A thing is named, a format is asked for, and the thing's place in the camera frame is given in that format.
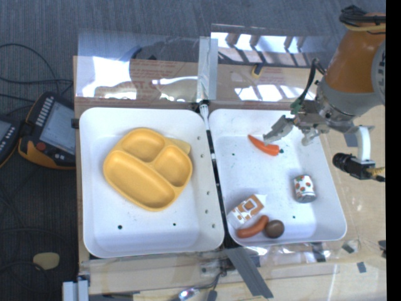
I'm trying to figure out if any orange-brown sausage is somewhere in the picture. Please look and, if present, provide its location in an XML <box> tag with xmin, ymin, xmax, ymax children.
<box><xmin>236</xmin><ymin>214</ymin><xmax>270</xmax><ymax>240</ymax></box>

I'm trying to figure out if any brown ball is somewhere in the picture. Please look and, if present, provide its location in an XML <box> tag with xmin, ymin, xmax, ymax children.
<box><xmin>264</xmin><ymin>219</ymin><xmax>286</xmax><ymax>240</ymax></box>

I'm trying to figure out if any orange carrot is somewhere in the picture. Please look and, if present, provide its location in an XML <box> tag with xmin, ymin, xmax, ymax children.
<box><xmin>247</xmin><ymin>134</ymin><xmax>284</xmax><ymax>157</ymax></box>

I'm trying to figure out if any white plastic tray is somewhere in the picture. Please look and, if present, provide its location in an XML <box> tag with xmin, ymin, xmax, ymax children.
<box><xmin>78</xmin><ymin>107</ymin><xmax>226</xmax><ymax>259</ymax></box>
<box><xmin>208</xmin><ymin>108</ymin><xmax>348</xmax><ymax>248</ymax></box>

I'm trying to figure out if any black cylinder on white bracket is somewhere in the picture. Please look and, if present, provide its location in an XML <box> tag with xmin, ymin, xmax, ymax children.
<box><xmin>332</xmin><ymin>125</ymin><xmax>377</xmax><ymax>181</ymax></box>

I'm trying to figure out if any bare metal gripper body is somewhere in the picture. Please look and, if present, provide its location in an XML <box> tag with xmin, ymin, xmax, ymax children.
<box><xmin>293</xmin><ymin>100</ymin><xmax>357</xmax><ymax>135</ymax></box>

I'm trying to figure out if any white can with red print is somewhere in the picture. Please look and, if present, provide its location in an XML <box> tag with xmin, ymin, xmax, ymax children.
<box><xmin>293</xmin><ymin>174</ymin><xmax>318</xmax><ymax>204</ymax></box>

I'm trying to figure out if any white and orange carton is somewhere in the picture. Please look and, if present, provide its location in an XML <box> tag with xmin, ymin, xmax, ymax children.
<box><xmin>227</xmin><ymin>194</ymin><xmax>268</xmax><ymax>230</ymax></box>

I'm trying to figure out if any yellow divided plate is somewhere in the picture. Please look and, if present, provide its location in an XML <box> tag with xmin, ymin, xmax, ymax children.
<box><xmin>102</xmin><ymin>127</ymin><xmax>194</xmax><ymax>213</ymax></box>

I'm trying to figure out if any pale yellow flat slice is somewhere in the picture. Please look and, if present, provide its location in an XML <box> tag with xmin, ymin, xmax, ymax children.
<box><xmin>33</xmin><ymin>251</ymin><xmax>61</xmax><ymax>271</ymax></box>

